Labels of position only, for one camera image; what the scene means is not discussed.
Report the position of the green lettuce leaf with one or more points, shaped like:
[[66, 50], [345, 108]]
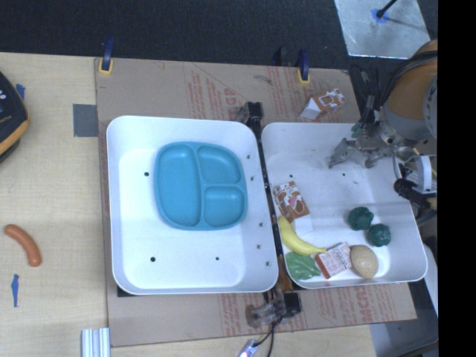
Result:
[[302, 267]]

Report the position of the yellow banana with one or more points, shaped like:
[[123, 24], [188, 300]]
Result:
[[294, 242]]

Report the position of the thin black rod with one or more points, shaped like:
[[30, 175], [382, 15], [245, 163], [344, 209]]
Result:
[[267, 184]]

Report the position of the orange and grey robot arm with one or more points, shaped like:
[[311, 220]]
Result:
[[409, 91]]

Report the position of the blue divided plate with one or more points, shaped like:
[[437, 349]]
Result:
[[201, 186]]

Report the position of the black cylinder on white bracket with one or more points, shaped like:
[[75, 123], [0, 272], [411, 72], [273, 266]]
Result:
[[422, 175]]

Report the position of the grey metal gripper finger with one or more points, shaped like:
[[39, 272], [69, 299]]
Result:
[[375, 158], [342, 151]]

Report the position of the beige egg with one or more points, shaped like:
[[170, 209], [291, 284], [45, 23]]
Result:
[[364, 262]]

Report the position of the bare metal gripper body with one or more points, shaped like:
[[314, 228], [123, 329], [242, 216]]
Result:
[[375, 140]]

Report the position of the dark green broccoli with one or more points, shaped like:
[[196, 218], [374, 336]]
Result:
[[379, 235], [360, 218]]

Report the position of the orange sausage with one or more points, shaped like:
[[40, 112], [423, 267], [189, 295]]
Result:
[[26, 244]]

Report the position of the brown cardboard board red print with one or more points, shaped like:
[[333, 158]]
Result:
[[148, 87]]

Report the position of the orange and white carton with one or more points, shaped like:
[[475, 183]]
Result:
[[290, 203], [323, 104], [333, 260]]

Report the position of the white plastic tray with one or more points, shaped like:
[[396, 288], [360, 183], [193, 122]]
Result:
[[327, 195], [186, 262]]

